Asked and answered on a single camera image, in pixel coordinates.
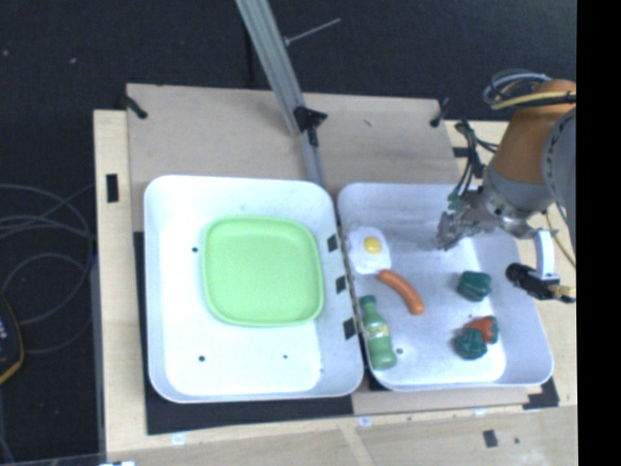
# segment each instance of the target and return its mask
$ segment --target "wooden table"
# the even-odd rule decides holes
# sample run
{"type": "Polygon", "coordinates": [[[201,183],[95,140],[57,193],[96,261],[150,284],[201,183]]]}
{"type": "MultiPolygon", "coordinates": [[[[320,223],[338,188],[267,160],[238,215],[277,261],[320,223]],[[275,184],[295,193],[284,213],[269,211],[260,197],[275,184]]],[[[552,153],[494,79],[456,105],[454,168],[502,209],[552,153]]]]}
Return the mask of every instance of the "wooden table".
{"type": "MultiPolygon", "coordinates": [[[[147,119],[133,112],[94,113],[104,415],[110,460],[271,466],[577,462],[575,305],[558,302],[538,303],[555,358],[553,381],[560,399],[556,407],[523,409],[524,400],[541,393],[541,387],[423,392],[392,403],[380,402],[385,396],[373,400],[361,391],[354,394],[360,410],[356,416],[148,435],[132,242],[133,232],[142,226],[144,186],[158,174],[175,172],[303,179],[304,170],[272,92],[129,85],[128,94],[148,112],[147,119]],[[196,144],[205,140],[217,150],[201,151],[196,144]]],[[[333,195],[355,181],[457,181],[462,162],[457,159],[456,164],[452,147],[465,144],[454,123],[443,121],[436,129],[429,126],[438,109],[435,101],[322,94],[306,98],[312,109],[329,114],[319,137],[333,195]]],[[[498,122],[473,125],[488,141],[500,140],[505,129],[498,122]]],[[[551,218],[561,225],[554,210],[551,218]]],[[[569,244],[561,228],[561,240],[569,244]]],[[[534,248],[528,243],[518,247],[524,262],[534,264],[534,248]]],[[[563,283],[575,284],[575,271],[560,253],[557,265],[563,283]]]]}

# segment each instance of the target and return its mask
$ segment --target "hot dog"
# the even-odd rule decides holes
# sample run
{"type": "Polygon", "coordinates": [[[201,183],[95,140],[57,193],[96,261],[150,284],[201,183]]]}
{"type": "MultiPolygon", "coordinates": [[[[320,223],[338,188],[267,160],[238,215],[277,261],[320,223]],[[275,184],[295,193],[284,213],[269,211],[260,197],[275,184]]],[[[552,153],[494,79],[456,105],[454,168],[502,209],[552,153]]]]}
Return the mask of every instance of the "hot dog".
{"type": "Polygon", "coordinates": [[[413,315],[421,315],[425,311],[425,305],[423,304],[420,295],[405,279],[399,276],[394,271],[389,269],[382,269],[377,273],[379,280],[391,288],[394,288],[404,298],[406,304],[408,304],[409,311],[413,315]]]}

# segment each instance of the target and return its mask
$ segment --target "green bottle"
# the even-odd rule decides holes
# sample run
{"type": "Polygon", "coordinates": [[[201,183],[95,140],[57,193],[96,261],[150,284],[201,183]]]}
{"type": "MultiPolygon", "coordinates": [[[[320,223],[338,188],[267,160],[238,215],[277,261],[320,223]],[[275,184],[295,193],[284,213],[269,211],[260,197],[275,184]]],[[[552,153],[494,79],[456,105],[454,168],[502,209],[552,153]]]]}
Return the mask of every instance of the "green bottle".
{"type": "Polygon", "coordinates": [[[392,350],[388,325],[377,313],[376,298],[373,295],[361,297],[360,307],[371,365],[377,370],[392,368],[397,364],[397,355],[392,350]]]}

